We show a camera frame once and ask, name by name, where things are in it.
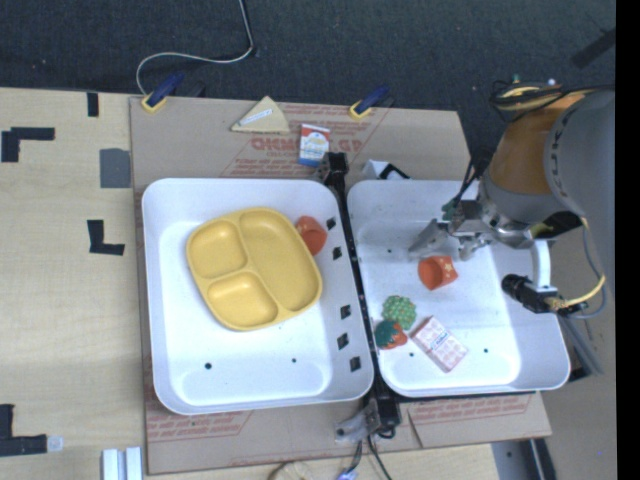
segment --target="triangular wooden block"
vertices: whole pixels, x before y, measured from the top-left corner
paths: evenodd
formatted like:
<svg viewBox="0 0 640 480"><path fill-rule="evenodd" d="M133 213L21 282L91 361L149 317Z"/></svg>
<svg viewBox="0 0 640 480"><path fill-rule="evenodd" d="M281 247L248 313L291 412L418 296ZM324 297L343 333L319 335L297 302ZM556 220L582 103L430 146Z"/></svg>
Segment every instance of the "triangular wooden block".
<svg viewBox="0 0 640 480"><path fill-rule="evenodd" d="M231 127L231 131L289 133L289 122L276 102L265 96Z"/></svg>

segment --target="light wood surface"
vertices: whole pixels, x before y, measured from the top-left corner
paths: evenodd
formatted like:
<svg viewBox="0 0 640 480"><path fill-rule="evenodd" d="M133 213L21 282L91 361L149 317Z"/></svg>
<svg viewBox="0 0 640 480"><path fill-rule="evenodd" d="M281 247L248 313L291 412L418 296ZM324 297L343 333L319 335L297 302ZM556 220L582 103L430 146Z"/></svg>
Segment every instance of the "light wood surface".
<svg viewBox="0 0 640 480"><path fill-rule="evenodd" d="M100 188L99 151L130 150L127 95L0 89L0 129L55 127L0 163L0 403L14 435L60 435L64 449L0 458L1 478L99 478L103 449L145 446L132 189ZM87 220L123 256L89 253ZM393 478L497 479L490 445L383 454ZM336 478L349 459L309 462ZM160 478L265 479L277 465ZM360 478L383 478L372 457Z"/></svg>

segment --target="cardboard sheet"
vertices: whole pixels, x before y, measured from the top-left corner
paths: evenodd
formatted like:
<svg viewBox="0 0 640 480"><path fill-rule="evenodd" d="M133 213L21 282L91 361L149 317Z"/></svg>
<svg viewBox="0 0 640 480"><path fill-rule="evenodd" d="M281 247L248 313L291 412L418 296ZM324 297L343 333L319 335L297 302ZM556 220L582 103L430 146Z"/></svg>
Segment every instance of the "cardboard sheet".
<svg viewBox="0 0 640 480"><path fill-rule="evenodd" d="M302 123L331 130L331 151L347 153L348 188L365 177L362 171L369 159L390 162L415 179L461 179L468 162L455 112L374 109L356 122L347 107L279 102L289 135L231 132L230 127L254 105L170 98L161 112L150 115L139 98L130 99L150 474L351 456L355 445L336 443L334 424L360 408L353 401L180 416L160 404L151 378L140 214L142 193L151 182L168 177L313 177L314 168L297 162ZM551 432L537 393L432 400L401 408L403 422L397 435L380 442L380 451L542 437Z"/></svg>

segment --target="dark floor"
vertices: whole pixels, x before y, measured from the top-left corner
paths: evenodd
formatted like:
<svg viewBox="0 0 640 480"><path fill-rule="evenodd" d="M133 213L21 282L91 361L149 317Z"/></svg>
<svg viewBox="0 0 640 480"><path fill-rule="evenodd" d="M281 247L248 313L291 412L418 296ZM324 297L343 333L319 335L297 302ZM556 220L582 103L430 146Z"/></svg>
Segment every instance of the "dark floor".
<svg viewBox="0 0 640 480"><path fill-rule="evenodd" d="M470 149L504 127L495 80L615 82L616 0L245 0L256 54L232 65L159 59L213 98L352 104L381 83L395 106L452 109ZM247 46L237 0L2 0L0 86L138 92L157 52Z"/></svg>

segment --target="yellow plate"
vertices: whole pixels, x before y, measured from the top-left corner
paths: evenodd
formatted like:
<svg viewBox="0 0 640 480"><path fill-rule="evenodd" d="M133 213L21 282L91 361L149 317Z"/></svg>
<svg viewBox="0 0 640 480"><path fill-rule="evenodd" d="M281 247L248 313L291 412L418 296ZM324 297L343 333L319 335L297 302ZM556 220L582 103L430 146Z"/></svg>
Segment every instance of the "yellow plate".
<svg viewBox="0 0 640 480"><path fill-rule="evenodd" d="M187 261L213 315L238 331L299 315L322 293L320 271L300 234L270 208L205 222L187 240Z"/></svg>

